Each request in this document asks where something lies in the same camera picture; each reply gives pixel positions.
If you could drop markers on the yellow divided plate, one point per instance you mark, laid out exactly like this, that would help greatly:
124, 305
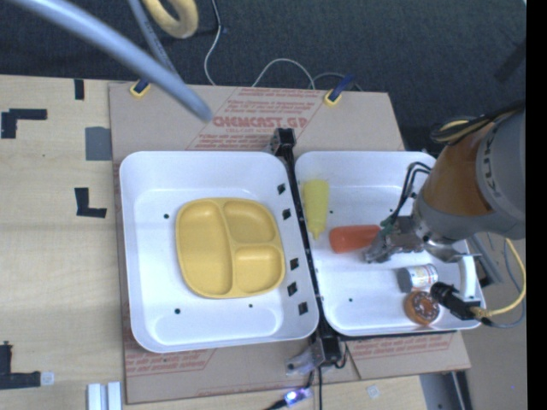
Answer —
205, 246

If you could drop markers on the small white can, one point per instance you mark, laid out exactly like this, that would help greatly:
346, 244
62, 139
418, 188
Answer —
421, 275

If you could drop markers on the white plastic tray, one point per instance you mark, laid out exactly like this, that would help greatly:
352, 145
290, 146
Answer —
363, 288
149, 246

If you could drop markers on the orange doughnut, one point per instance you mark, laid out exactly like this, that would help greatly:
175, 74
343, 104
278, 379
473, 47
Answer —
421, 309

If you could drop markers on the black cylinder on white bracket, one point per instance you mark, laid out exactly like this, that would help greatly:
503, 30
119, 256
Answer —
466, 276

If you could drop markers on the thin black rod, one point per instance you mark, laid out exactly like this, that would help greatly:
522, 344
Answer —
308, 246

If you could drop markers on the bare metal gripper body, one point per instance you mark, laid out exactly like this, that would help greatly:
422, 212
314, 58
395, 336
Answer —
404, 237

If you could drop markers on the yellow squeeze bottle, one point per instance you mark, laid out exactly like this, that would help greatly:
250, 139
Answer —
316, 203

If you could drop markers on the orange carrot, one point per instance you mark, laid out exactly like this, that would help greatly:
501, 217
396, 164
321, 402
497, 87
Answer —
352, 238

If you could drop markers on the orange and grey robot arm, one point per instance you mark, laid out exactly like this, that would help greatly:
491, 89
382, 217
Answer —
466, 186

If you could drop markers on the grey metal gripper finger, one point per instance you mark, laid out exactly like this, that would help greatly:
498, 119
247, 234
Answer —
386, 258
370, 255

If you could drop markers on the brown cardboard board red print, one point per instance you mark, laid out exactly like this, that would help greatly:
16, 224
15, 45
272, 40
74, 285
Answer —
239, 374

